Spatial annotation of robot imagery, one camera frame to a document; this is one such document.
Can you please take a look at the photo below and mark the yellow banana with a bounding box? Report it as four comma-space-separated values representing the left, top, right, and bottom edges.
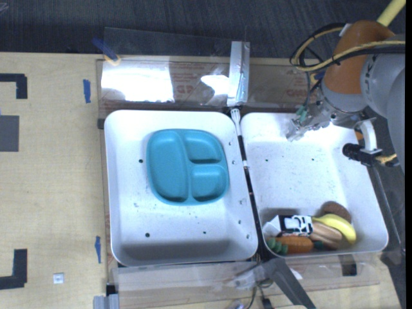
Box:
311, 213, 358, 246

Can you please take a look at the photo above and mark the black cylinder on white bracket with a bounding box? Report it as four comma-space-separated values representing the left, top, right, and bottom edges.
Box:
342, 120, 384, 167

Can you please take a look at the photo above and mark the white plastic tray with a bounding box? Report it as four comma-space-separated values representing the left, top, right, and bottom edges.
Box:
239, 111, 389, 259
103, 109, 259, 268

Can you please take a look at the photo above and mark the brown biscuit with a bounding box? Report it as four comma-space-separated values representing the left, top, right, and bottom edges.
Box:
320, 200, 352, 224

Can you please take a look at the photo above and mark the black and white carton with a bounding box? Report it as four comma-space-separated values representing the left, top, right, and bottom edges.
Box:
262, 214, 314, 238

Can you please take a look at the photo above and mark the blue divided plate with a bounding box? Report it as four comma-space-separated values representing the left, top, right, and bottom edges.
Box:
145, 128, 230, 206

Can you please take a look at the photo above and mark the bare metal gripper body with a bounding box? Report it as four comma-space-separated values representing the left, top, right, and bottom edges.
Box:
299, 98, 377, 131

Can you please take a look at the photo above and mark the tan bread bun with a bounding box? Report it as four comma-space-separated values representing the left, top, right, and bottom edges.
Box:
308, 221, 343, 251

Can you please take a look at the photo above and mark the orange carrot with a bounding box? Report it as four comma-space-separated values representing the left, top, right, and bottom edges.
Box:
266, 234, 315, 256

